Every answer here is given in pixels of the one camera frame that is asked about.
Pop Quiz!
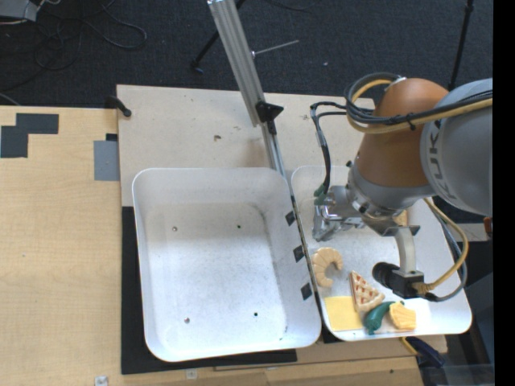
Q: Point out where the yellow toy cheese slice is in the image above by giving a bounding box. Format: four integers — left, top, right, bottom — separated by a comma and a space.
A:
323, 295, 365, 333

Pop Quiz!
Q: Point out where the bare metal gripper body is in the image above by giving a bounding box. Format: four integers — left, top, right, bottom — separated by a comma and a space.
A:
317, 184, 405, 232

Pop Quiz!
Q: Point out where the pale wood board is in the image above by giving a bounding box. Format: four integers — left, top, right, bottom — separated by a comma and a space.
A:
116, 84, 448, 374

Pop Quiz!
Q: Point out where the green toy pepper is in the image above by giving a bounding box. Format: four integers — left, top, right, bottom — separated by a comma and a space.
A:
363, 301, 398, 336

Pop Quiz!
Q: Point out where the toy pizza slice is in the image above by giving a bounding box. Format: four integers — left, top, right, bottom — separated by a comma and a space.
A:
348, 270, 386, 314

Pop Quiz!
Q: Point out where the white plastic tray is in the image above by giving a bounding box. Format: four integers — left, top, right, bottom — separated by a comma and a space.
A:
290, 164, 473, 343
131, 166, 323, 363

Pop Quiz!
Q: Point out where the black cylinder on white bracket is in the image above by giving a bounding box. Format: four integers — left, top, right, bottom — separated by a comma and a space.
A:
371, 224, 426, 299

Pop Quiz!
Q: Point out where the beige toy croissant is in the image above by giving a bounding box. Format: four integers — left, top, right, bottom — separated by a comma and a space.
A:
311, 247, 344, 289

